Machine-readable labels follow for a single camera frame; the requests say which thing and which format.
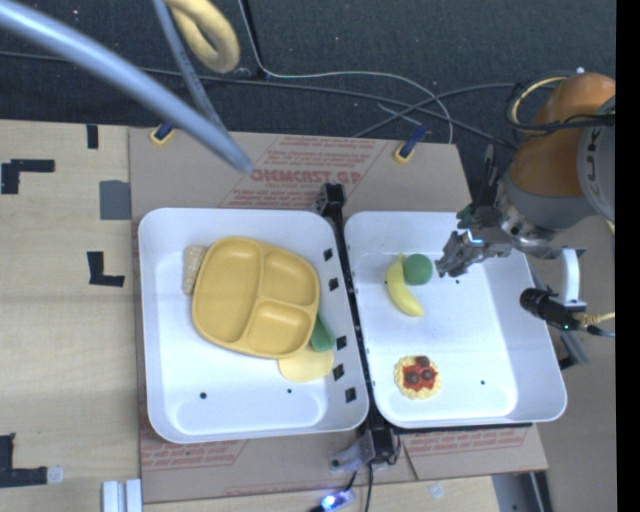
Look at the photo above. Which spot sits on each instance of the brown cardboard board red print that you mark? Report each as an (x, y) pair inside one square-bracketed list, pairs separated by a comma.
[(200, 170)]

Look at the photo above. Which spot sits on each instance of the black cylinder on white bracket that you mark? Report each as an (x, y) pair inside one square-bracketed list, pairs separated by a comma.
[(545, 305)]

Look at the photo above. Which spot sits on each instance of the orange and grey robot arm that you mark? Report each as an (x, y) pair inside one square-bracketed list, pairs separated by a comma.
[(555, 160)]

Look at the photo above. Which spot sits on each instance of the yellow divided plate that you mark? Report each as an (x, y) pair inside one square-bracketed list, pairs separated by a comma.
[(250, 295)]

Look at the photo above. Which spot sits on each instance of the green toy cucumber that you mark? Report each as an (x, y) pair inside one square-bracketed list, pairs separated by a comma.
[(322, 337)]

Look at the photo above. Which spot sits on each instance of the white plastic tray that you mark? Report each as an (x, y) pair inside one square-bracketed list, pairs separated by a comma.
[(475, 340), (235, 400)]

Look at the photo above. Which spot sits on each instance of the yellow banana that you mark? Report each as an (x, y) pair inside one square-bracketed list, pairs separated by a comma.
[(400, 292)]

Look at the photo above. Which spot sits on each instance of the green ball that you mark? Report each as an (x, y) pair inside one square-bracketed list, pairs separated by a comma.
[(419, 270)]

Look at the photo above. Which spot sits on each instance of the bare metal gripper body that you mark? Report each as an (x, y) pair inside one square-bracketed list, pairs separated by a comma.
[(492, 235)]

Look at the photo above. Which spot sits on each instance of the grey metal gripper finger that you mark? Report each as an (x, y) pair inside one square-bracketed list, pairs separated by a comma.
[(450, 266), (455, 244)]

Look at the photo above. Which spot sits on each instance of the pale yellow round biscuit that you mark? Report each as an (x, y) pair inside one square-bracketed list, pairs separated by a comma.
[(310, 367)]

